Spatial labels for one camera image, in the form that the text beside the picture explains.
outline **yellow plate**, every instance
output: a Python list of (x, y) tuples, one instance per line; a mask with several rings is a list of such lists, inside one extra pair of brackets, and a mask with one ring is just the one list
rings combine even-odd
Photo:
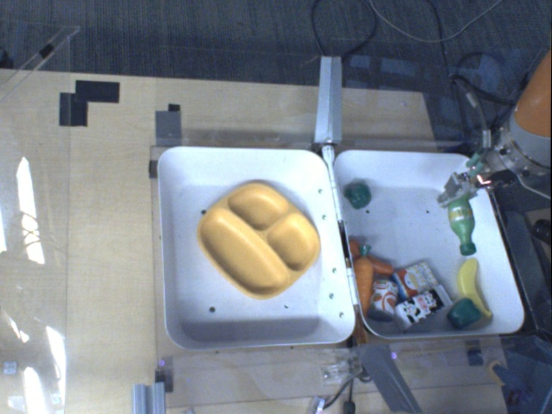
[(258, 299), (289, 288), (320, 254), (311, 222), (259, 182), (243, 185), (213, 205), (199, 222), (198, 241), (224, 278)]

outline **dark green object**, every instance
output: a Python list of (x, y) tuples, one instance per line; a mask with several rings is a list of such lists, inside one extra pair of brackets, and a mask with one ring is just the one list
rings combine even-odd
[(472, 242), (472, 232), (475, 227), (474, 211), (467, 197), (456, 199), (448, 205), (448, 221), (450, 228), (460, 239), (460, 253), (464, 256), (474, 254), (475, 244)]
[(460, 299), (448, 312), (447, 319), (457, 329), (464, 329), (482, 318), (472, 299)]
[(345, 198), (358, 210), (370, 203), (372, 193), (366, 184), (356, 182), (345, 186)]

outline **wooden surface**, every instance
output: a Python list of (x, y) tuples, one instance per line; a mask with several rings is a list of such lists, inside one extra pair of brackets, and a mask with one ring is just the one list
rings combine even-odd
[[(249, 129), (308, 136), (314, 129), (317, 88), (78, 74), (67, 79), (61, 74), (39, 72), (14, 94), (9, 105), (26, 105), (28, 111), (38, 97), (50, 106), (45, 112), (49, 118), (42, 120), (53, 125), (52, 133), (56, 129), (67, 133), (66, 128), (54, 127), (58, 114), (55, 106), (60, 91), (74, 91), (77, 79), (119, 82), (121, 99), (114, 104), (89, 103), (88, 127), (70, 130), (69, 154), (64, 154), (68, 149), (55, 148), (42, 150), (41, 155), (50, 165), (67, 158), (70, 171), (66, 412), (120, 414), (131, 411), (133, 384), (153, 382), (158, 360), (156, 323), (162, 327), (159, 314), (156, 317), (147, 170), (150, 147), (155, 143), (155, 111), (166, 110), (169, 103), (180, 104), (185, 132)], [(13, 115), (21, 115), (25, 127), (28, 113), (18, 110)], [(345, 91), (343, 131), (355, 138), (433, 139), (423, 97), (417, 93)], [(52, 221), (52, 225), (63, 224)], [(420, 369), (425, 375), (418, 380)], [(455, 380), (444, 388), (431, 388), (428, 369), (441, 370), (436, 375), (464, 373), (465, 378), (459, 380), (462, 392), (455, 389)], [(414, 393), (420, 404), (430, 407), (428, 412), (505, 412), (499, 388), (485, 383), (483, 369), (473, 385), (471, 367), (463, 362), (449, 368), (435, 362), (429, 368), (405, 362), (404, 370), (417, 386)], [(361, 392), (355, 396), (357, 413), (389, 412), (373, 384), (356, 391)], [(311, 402), (308, 396), (196, 406), (195, 412), (304, 414)], [(460, 399), (465, 406), (455, 408)], [(336, 404), (329, 412), (340, 409)], [(184, 410), (185, 406), (178, 406), (168, 412)]]

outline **white tray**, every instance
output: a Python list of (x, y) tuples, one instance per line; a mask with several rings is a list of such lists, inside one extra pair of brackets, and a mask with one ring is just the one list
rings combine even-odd
[[(166, 330), (182, 348), (338, 343), (354, 327), (336, 209), (323, 161), (304, 150), (175, 147), (158, 165)], [(315, 264), (275, 298), (239, 292), (198, 245), (202, 210), (264, 181), (290, 199), (321, 240)]]
[[(364, 239), (372, 254), (395, 268), (426, 260), (452, 299), (458, 297), (456, 274), (466, 259), (460, 242), (449, 227), (447, 211), (437, 204), (452, 172), (465, 172), (467, 159), (457, 154), (421, 154), (351, 150), (336, 158), (336, 181), (341, 187), (354, 179), (365, 180), (372, 201), (355, 210), (342, 198), (349, 236)], [(395, 323), (367, 319), (370, 330), (383, 337), (485, 336), (517, 331), (524, 321), (524, 307), (502, 241), (491, 200), (484, 190), (470, 201), (474, 210), (474, 257), (480, 263), (478, 281), (491, 322), (477, 330), (454, 329), (446, 310), (400, 333)]]

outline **white cable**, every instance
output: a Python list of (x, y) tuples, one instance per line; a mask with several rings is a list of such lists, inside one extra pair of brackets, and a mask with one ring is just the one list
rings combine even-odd
[(400, 32), (402, 35), (405, 35), (407, 36), (408, 38), (411, 38), (413, 40), (416, 40), (416, 41), (421, 41), (422, 43), (442, 43), (443, 41), (448, 41), (448, 40), (452, 40), (453, 38), (457, 37), (458, 35), (460, 35), (462, 32), (464, 32), (469, 26), (471, 26), (473, 23), (477, 22), (482, 16), (485, 16), (486, 14), (488, 14), (489, 12), (491, 12), (493, 9), (495, 9), (497, 6), (499, 6), (499, 4), (501, 4), (504, 0), (498, 0), (497, 2), (495, 2), (489, 9), (486, 9), (485, 11), (483, 11), (481, 14), (479, 14), (478, 16), (476, 16), (475, 18), (473, 18), (472, 20), (470, 20), (468, 23), (466, 23), (458, 32), (448, 36), (448, 37), (444, 37), (444, 38), (439, 38), (439, 39), (436, 39), (436, 40), (427, 40), (427, 39), (424, 39), (424, 38), (420, 38), (420, 37), (416, 37), (415, 35), (412, 35), (412, 34), (409, 34), (408, 32), (404, 31), (403, 29), (399, 28), (398, 26), (394, 25), (392, 22), (390, 22), (389, 20), (387, 20), (375, 7), (375, 4), (373, 3), (373, 0), (368, 0), (368, 2), (370, 3), (370, 6), (372, 7), (373, 9), (373, 12), (383, 21), (385, 22), (386, 24), (388, 24), (389, 26), (391, 26), (393, 29), (397, 30), (398, 32)]

